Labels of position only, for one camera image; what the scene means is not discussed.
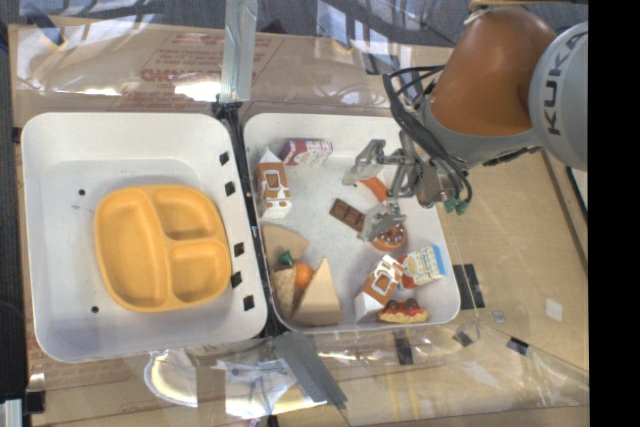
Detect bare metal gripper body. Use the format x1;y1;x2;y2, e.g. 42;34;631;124
387;145;467;210

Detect brown doughnut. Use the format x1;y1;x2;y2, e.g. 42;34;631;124
370;221;408;253

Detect orange sausage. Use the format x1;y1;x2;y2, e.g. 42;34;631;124
358;175;391;204

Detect brown chocolate bar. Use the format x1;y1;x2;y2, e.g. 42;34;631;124
328;197;368;233

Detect white plastic tray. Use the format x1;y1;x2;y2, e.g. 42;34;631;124
241;112;462;334
20;111;269;363

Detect purple carton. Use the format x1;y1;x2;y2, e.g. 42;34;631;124
277;137;335;168

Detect blue and white carton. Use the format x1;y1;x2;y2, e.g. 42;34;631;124
398;244;448;291

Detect white and brown carton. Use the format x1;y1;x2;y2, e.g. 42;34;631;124
353;254;406;324
253;147;294;221

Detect spaghetti with meatballs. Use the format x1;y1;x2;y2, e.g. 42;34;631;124
377;298;431;325

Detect orange carrot with green top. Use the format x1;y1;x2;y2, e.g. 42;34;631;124
277;250;316;291

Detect tan cheese wedge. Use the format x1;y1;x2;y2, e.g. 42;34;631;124
291;256;343;328

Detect beige waffle cone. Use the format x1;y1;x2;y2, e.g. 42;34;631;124
271;265;302;321

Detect brown cardboard board, red print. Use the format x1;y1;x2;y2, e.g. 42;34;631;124
7;21;590;427

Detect orange divided plate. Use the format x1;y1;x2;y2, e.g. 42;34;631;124
93;184;233;314

